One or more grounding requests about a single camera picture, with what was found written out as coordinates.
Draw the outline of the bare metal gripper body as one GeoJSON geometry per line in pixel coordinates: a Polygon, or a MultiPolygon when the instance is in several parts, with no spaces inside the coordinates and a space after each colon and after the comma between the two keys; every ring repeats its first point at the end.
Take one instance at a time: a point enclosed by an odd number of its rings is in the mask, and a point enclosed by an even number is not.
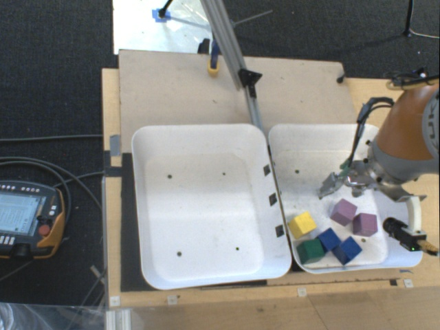
{"type": "Polygon", "coordinates": [[[361,145],[366,150],[365,154],[360,159],[355,158],[359,144],[360,140],[354,141],[350,155],[341,165],[341,174],[345,176],[344,185],[349,188],[353,185],[365,185],[366,190],[376,190],[386,182],[387,173],[374,156],[371,140],[361,145]]]}

